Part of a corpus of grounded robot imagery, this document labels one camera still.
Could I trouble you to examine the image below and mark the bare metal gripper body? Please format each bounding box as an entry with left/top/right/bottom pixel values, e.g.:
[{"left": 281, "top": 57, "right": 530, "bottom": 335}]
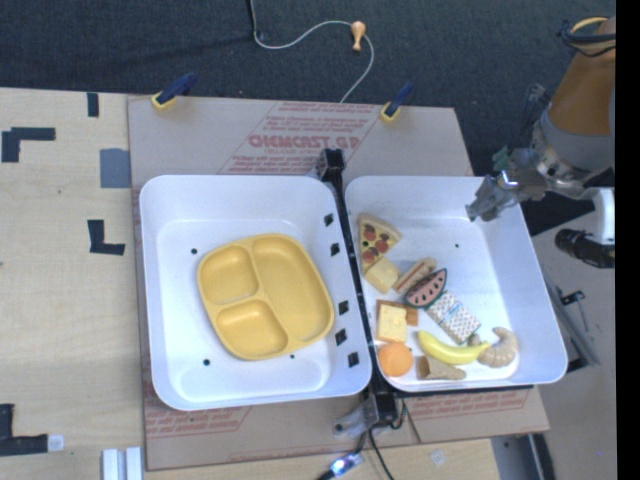
[{"left": 498, "top": 133, "right": 615, "bottom": 204}]

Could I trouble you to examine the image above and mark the white plastic tray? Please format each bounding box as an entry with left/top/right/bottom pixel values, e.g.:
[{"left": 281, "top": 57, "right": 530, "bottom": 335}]
[
  {"left": 344, "top": 174, "right": 570, "bottom": 394},
  {"left": 138, "top": 174, "right": 374, "bottom": 413}
]

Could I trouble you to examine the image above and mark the toy sandwich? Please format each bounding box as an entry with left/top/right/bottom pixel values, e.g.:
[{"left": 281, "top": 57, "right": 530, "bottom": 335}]
[{"left": 390, "top": 256, "right": 438, "bottom": 296}]

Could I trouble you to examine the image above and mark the toy watermelon slice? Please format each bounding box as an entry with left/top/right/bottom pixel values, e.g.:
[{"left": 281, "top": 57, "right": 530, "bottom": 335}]
[{"left": 403, "top": 267, "right": 449, "bottom": 310}]

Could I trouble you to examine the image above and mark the toy pizza slice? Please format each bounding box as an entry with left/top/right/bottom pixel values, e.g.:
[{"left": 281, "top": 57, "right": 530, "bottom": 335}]
[{"left": 356, "top": 212, "right": 404, "bottom": 275}]

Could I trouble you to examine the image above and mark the white patterned packet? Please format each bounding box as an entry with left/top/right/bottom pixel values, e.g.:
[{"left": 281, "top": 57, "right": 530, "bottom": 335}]
[{"left": 424, "top": 290, "right": 483, "bottom": 346}]

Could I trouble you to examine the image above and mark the pale yellow cheese wedge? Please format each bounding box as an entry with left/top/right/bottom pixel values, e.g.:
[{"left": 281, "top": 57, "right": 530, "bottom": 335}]
[{"left": 363, "top": 257, "right": 403, "bottom": 296}]

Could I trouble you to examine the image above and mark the thin black rod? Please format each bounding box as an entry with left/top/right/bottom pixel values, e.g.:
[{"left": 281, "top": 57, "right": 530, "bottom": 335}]
[{"left": 331, "top": 177, "right": 383, "bottom": 394}]

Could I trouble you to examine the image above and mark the tan toy croissant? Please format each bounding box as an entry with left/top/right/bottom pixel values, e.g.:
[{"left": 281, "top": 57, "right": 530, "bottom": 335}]
[{"left": 467, "top": 326, "right": 520, "bottom": 370}]

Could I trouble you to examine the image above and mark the yellow cheese on brown cracker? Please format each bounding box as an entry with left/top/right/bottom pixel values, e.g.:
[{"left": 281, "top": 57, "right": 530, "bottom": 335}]
[{"left": 374, "top": 299, "right": 420, "bottom": 345}]

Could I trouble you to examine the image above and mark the yellow banana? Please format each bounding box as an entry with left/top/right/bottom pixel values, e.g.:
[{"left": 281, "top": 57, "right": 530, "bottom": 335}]
[{"left": 416, "top": 329, "right": 492, "bottom": 367}]

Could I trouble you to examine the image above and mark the tan toy ice cream cone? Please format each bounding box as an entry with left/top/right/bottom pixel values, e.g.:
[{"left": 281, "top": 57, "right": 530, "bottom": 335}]
[{"left": 415, "top": 355, "right": 468, "bottom": 382}]

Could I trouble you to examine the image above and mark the orange toy orange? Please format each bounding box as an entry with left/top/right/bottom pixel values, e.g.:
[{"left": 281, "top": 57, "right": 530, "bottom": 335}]
[{"left": 376, "top": 341, "right": 416, "bottom": 379}]

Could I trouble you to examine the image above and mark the tan toy chicken drumstick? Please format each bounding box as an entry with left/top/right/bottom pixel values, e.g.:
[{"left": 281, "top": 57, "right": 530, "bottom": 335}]
[{"left": 349, "top": 19, "right": 368, "bottom": 53}]

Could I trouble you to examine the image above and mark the yellow divided plate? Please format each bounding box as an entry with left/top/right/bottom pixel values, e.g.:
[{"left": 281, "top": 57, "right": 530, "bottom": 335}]
[{"left": 196, "top": 232, "right": 336, "bottom": 362}]

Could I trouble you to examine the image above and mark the brown cardboard board red print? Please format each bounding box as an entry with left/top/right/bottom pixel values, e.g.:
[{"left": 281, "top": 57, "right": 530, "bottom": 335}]
[{"left": 127, "top": 95, "right": 551, "bottom": 472}]

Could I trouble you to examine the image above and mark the black cylinder on white bracket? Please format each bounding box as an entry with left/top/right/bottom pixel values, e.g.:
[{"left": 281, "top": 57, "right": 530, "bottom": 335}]
[{"left": 553, "top": 186, "right": 617, "bottom": 270}]

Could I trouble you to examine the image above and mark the black block with thin wires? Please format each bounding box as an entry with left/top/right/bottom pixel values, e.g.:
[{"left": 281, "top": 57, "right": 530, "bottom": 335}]
[
  {"left": 316, "top": 147, "right": 348, "bottom": 184},
  {"left": 366, "top": 386, "right": 402, "bottom": 428}
]

